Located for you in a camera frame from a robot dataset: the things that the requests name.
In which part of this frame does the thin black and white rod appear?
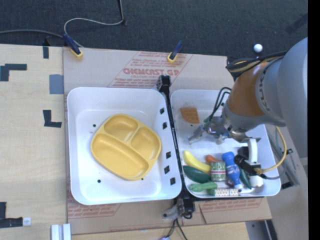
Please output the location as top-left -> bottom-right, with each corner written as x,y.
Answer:
161,83 -> 192,200

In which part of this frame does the green patterned carton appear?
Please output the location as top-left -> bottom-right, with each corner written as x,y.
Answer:
206,187 -> 240,198

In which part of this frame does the white cup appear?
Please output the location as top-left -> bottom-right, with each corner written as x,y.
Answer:
249,174 -> 265,188

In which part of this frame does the white plastic tray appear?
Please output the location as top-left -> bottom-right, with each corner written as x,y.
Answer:
66,86 -> 183,206
169,88 -> 282,200

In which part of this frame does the light green pickle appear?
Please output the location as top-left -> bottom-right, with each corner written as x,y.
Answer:
188,181 -> 219,193

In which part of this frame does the yellow banana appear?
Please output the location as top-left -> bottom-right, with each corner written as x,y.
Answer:
182,149 -> 212,174

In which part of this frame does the dark green pepper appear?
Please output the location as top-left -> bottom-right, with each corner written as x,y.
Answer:
239,168 -> 252,190

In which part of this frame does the yellow divided plate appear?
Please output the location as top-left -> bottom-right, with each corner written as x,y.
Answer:
89,113 -> 163,182

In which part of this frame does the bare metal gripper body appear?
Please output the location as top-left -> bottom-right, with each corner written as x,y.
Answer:
205,115 -> 252,142

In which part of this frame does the black cylinder on white bracket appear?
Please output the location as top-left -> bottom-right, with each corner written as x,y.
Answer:
233,138 -> 264,177

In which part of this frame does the green and red small can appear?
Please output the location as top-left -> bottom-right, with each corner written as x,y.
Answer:
209,161 -> 227,183

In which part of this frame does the dark green avocado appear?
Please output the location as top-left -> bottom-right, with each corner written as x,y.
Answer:
182,165 -> 211,184

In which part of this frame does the orange carrot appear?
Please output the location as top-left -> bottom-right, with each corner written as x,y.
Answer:
205,154 -> 223,165

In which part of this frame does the blue bottle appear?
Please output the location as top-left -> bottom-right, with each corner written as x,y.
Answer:
221,151 -> 244,190

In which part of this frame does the black block with thin wires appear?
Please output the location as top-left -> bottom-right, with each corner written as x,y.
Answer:
174,196 -> 196,219
155,74 -> 173,93

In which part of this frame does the orange biscuit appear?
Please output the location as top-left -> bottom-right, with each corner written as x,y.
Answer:
179,106 -> 201,125

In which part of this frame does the brown cardboard board red print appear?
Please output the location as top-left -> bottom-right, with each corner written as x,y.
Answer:
62,46 -> 273,235

